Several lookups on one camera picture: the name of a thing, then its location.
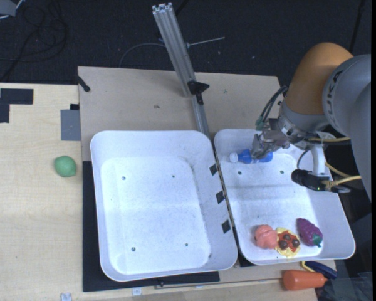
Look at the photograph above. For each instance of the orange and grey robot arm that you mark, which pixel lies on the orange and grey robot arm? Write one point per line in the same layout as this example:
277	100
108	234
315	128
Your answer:
338	92

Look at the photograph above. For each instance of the white plastic tray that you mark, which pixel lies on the white plastic tray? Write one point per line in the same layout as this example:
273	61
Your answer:
153	205
269	196

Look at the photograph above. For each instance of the brown cardboard board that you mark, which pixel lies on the brown cardboard board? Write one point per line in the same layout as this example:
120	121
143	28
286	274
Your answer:
138	105

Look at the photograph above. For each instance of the black cylinder on white bracket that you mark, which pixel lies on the black cylinder on white bracket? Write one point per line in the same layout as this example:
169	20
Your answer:
307	178

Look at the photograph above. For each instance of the pink toy food lump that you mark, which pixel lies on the pink toy food lump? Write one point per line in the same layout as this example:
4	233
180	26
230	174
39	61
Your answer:
264	237

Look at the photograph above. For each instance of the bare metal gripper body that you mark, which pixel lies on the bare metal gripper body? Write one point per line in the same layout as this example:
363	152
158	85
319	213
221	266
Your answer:
275	136

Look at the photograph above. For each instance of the purple grapes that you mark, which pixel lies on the purple grapes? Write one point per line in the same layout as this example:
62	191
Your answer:
307	231

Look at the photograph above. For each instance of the blue bottle with white cap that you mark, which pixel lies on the blue bottle with white cap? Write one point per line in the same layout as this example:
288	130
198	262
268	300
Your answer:
243	156

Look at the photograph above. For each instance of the yellow pizza slice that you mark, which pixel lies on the yellow pizza slice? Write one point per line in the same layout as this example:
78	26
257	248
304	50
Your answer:
289	246

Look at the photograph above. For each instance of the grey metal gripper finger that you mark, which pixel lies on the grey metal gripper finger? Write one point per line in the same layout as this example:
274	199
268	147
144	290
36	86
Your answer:
265	154
255	150

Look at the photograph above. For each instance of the green lime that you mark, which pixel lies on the green lime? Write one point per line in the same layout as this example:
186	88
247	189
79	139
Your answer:
65	166

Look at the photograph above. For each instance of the orange carrot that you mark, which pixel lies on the orange carrot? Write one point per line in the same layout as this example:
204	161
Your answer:
302	280

